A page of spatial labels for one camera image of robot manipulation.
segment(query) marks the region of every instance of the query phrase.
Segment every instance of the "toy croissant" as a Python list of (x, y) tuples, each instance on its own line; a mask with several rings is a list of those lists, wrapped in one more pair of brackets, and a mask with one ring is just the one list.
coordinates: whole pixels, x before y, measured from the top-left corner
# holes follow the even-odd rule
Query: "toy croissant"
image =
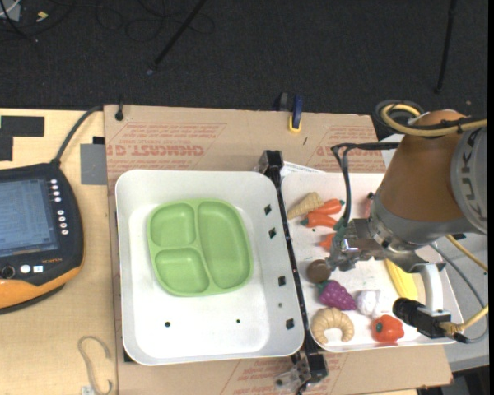
[(320, 309), (311, 322), (313, 337), (315, 337), (320, 344), (326, 344), (328, 342), (328, 338), (324, 335), (324, 331), (330, 328), (339, 328), (343, 332), (341, 338), (343, 342), (350, 341), (355, 335), (355, 328), (352, 320), (347, 314), (335, 307)]

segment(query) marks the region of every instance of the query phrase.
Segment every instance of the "yellow corn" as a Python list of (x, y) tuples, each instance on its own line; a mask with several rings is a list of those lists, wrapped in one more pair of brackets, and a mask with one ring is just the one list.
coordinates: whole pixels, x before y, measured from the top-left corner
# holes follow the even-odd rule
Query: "yellow corn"
[(412, 274), (403, 271), (403, 269), (398, 267), (389, 259), (386, 259), (385, 262), (389, 276), (394, 282), (395, 290), (397, 290), (399, 296), (406, 297), (410, 300), (417, 300), (417, 287), (415, 285), (415, 281), (413, 280)]

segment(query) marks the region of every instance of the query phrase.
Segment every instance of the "plastic toy food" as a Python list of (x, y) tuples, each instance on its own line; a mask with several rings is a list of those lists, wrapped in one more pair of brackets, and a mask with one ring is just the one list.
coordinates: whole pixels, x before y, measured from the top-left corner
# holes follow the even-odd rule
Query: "plastic toy food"
[(324, 236), (324, 238), (320, 241), (319, 246), (323, 247), (327, 251), (329, 251), (329, 248), (331, 247), (331, 240), (333, 240), (333, 237), (337, 233), (329, 233)]
[(350, 341), (355, 335), (355, 327), (352, 320), (336, 307), (320, 309), (311, 321), (311, 332), (320, 344), (328, 342), (324, 332), (330, 328), (339, 328), (342, 331), (341, 341), (343, 342)]
[(317, 207), (324, 205), (324, 201), (317, 192), (310, 192), (298, 202), (296, 206), (287, 212), (287, 219), (292, 220), (300, 215), (305, 215), (308, 212), (313, 211)]
[(410, 300), (417, 300), (418, 292), (413, 280), (413, 275), (403, 271), (395, 263), (389, 259), (384, 260), (386, 262), (386, 268), (388, 269), (388, 274), (394, 283), (395, 290), (397, 293), (404, 298)]
[(317, 284), (317, 287), (320, 291), (320, 303), (340, 310), (355, 310), (357, 308), (357, 303), (355, 303), (352, 295), (338, 281), (327, 280)]
[(378, 318), (391, 310), (391, 305), (388, 306), (387, 301), (381, 290), (363, 290), (356, 299), (359, 312), (371, 318)]
[(377, 342), (396, 342), (404, 337), (403, 323), (389, 314), (371, 322), (371, 336)]
[(304, 220), (300, 221), (300, 223), (308, 228), (318, 226), (333, 228), (335, 224), (337, 224), (337, 220), (325, 214), (310, 212), (309, 214), (307, 214)]
[(328, 264), (323, 259), (314, 260), (309, 264), (305, 270), (307, 278), (315, 283), (319, 284), (329, 279), (331, 276), (331, 269), (329, 269)]
[(340, 199), (329, 199), (324, 205), (317, 207), (312, 212), (323, 215), (338, 214), (343, 209), (343, 205), (344, 201), (341, 201)]

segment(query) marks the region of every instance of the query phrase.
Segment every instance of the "toy carrot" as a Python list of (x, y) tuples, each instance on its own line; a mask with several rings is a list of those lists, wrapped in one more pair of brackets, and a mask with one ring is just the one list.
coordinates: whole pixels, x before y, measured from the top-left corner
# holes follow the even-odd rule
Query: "toy carrot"
[(308, 228), (318, 226), (333, 228), (335, 224), (337, 224), (337, 220), (331, 216), (310, 212), (304, 220), (300, 221), (300, 223)]
[(314, 209), (315, 214), (333, 215), (338, 214), (343, 209), (344, 201), (334, 198), (329, 199), (321, 207)]

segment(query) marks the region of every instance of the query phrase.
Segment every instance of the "yellow cable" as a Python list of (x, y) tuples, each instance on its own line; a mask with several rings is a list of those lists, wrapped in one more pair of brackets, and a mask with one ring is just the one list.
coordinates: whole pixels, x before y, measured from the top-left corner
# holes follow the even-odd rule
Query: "yellow cable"
[[(481, 262), (478, 258), (476, 258), (467, 248), (465, 248), (458, 240), (454, 238), (453, 235), (447, 235), (446, 238), (463, 254), (465, 254), (468, 258), (472, 259), (483, 271), (488, 272), (488, 266)], [(453, 335), (456, 332), (462, 332), (466, 328), (474, 325), (479, 319), (488, 314), (488, 304), (483, 307), (479, 312), (477, 312), (474, 316), (472, 316), (469, 320), (463, 323), (443, 323), (442, 328), (447, 331), (450, 335)]]
[(466, 328), (474, 325), (480, 318), (482, 318), (486, 314), (488, 314), (488, 303), (487, 303), (487, 305), (485, 307), (483, 307), (483, 309), (481, 309), (479, 312), (477, 312), (469, 320), (467, 320), (466, 322), (461, 323), (460, 325), (457, 325), (458, 326), (458, 331), (459, 332), (462, 332)]
[(461, 250), (468, 258), (472, 259), (483, 271), (488, 272), (488, 266), (476, 258), (472, 252), (468, 251), (453, 235), (447, 235), (446, 238), (459, 250)]
[[(407, 135), (427, 136), (427, 137), (443, 136), (445, 134), (458, 132), (458, 126), (451, 126), (447, 128), (439, 128), (434, 130), (421, 130), (421, 129), (410, 128), (408, 126), (403, 126), (402, 124), (399, 124), (395, 120), (390, 118), (389, 111), (392, 108), (408, 111), (409, 113), (415, 114), (416, 117), (420, 115), (420, 113), (412, 106), (406, 104), (389, 104), (383, 107), (382, 110), (380, 111), (380, 117), (386, 122), (386, 124), (388, 124), (391, 128), (397, 130), (398, 132)], [(487, 123), (488, 123), (487, 119), (484, 118), (481, 120), (473, 121), (471, 123), (461, 124), (461, 130), (465, 131), (474, 128), (482, 128), (484, 126), (487, 126)]]

